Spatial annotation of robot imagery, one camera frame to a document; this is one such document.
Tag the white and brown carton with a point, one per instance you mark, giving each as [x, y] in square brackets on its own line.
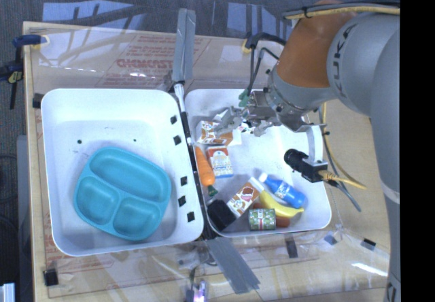
[243, 197]

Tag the white and orange printed carton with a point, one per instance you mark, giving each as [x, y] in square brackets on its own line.
[205, 132]

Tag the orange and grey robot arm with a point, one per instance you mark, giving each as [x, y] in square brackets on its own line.
[360, 66]

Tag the blue divided plate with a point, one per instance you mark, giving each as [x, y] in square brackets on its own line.
[119, 192]

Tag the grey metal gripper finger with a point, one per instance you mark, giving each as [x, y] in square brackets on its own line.
[227, 122]
[262, 128]

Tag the small white black-spotted carton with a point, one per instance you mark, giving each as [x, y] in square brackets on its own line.
[245, 128]

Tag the black box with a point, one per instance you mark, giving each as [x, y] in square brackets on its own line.
[221, 214]

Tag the black cylinder on white bracket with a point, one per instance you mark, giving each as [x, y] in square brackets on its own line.
[304, 163]

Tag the yellow banana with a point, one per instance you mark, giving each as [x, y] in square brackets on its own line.
[283, 210]

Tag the orange and blue carton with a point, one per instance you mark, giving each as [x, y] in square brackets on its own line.
[220, 161]

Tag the blue bottle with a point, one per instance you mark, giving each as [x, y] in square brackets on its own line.
[285, 192]

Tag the green can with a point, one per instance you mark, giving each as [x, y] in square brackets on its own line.
[261, 219]

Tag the brown cardboard board, red print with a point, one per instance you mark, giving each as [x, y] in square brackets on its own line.
[217, 52]

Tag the orange carrot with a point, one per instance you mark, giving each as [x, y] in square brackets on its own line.
[205, 168]

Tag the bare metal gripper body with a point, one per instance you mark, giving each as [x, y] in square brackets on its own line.
[263, 106]

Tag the white plastic tray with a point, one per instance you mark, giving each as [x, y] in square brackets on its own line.
[102, 117]
[268, 158]

